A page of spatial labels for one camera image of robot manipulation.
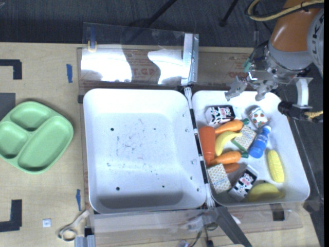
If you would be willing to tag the small orange carrot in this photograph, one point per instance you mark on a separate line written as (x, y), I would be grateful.
(231, 167)

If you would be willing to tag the white carton with red fruit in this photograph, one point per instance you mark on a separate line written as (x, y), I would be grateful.
(258, 117)

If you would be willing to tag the green divided plate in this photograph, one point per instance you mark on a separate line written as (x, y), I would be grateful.
(43, 143)

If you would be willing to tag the yellow corn cob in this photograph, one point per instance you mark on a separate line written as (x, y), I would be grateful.
(275, 166)

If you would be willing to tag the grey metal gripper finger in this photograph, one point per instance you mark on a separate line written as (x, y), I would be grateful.
(237, 88)
(263, 89)

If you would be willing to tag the black cylinder on white bracket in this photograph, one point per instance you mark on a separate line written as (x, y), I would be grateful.
(302, 90)

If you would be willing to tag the blue bottle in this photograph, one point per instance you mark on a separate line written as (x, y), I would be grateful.
(259, 144)

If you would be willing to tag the small white square block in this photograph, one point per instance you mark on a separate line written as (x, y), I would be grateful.
(47, 222)

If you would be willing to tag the black and white cow carton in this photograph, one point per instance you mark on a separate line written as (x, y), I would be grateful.
(244, 184)
(220, 114)

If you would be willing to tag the white plastic tray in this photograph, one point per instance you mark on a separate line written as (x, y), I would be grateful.
(288, 143)
(138, 150)

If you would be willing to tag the tan and green patterned carton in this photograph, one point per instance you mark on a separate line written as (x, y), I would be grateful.
(245, 138)

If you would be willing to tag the yellow banana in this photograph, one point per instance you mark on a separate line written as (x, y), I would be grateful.
(264, 192)
(223, 140)

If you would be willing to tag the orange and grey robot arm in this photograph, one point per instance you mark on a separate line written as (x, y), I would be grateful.
(293, 27)

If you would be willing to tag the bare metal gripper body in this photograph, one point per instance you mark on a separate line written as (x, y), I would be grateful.
(267, 72)

